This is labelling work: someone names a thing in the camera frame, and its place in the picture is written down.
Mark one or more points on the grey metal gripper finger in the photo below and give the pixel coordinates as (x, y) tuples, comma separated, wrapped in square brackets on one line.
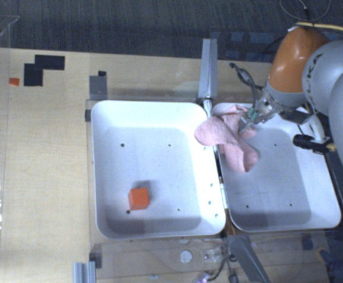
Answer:
[(244, 124)]

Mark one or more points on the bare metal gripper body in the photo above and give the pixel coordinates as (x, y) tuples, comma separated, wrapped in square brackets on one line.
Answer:
[(265, 108)]

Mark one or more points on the pink cloth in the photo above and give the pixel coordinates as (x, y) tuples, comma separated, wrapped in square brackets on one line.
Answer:
[(229, 137)]

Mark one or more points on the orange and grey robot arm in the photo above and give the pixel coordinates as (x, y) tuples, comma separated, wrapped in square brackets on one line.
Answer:
[(330, 78)]

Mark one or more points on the white plastic tray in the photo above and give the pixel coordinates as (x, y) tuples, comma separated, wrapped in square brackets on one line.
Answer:
[(156, 164), (277, 187)]

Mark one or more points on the orange cube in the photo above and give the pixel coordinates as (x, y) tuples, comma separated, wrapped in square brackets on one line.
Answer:
[(138, 199)]

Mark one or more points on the white round disc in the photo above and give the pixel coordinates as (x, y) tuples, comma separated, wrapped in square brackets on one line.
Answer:
[(186, 256)]

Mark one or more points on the black cylinder on white bracket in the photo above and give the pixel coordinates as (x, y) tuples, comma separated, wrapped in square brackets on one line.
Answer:
[(306, 141)]

